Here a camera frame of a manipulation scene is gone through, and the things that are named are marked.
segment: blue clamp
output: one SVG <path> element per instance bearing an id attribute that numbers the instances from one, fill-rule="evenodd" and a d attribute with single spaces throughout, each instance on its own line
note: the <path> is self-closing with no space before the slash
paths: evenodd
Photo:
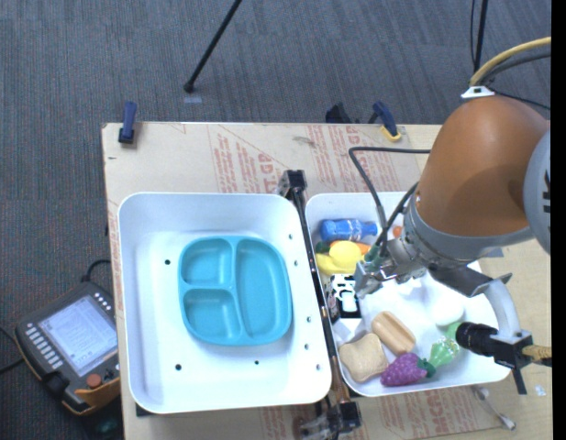
<path id="1" fill-rule="evenodd" d="M 377 101 L 372 105 L 372 109 L 374 110 L 374 114 L 368 123 L 373 124 L 374 121 L 380 117 L 383 121 L 383 126 L 381 127 L 383 134 L 393 142 L 401 138 L 401 134 L 396 128 L 393 115 L 391 114 L 391 111 L 389 111 L 387 105 L 382 101 Z"/>
<path id="2" fill-rule="evenodd" d="M 120 143 L 134 143 L 134 119 L 138 106 L 132 101 L 124 104 L 124 126 L 119 129 Z"/>

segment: wooden table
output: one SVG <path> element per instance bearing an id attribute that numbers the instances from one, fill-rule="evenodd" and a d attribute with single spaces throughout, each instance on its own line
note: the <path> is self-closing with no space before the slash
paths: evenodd
<path id="1" fill-rule="evenodd" d="M 220 412 L 137 416 L 127 376 L 127 340 L 117 235 L 117 210 L 137 192 L 270 193 L 285 170 L 304 170 L 308 193 L 367 192 L 348 157 L 351 146 L 428 149 L 439 126 L 400 126 L 402 138 L 391 143 L 375 125 L 136 123 L 133 145 L 117 141 L 121 124 L 102 128 L 105 184 L 119 356 L 122 405 L 128 440 L 162 438 L 293 439 L 292 420 L 309 413 L 305 406 Z M 363 162 L 379 191 L 405 191 L 419 177 L 427 155 L 366 154 Z M 507 284 L 521 326 L 534 342 L 551 345 L 550 258 L 535 240 L 503 249 L 502 258 L 483 259 L 487 275 L 513 272 Z M 470 387 L 433 390 L 423 398 L 398 395 L 358 398 L 364 425 L 342 438 L 408 439 L 447 436 L 540 440 L 552 437 L 551 369 L 522 370 L 528 394 L 519 396 L 513 377 L 485 388 L 488 400 L 512 419 L 515 432 L 469 394 Z M 446 391 L 452 390 L 452 396 Z M 424 405 L 415 406 L 419 399 Z M 466 403 L 458 412 L 457 399 Z"/>

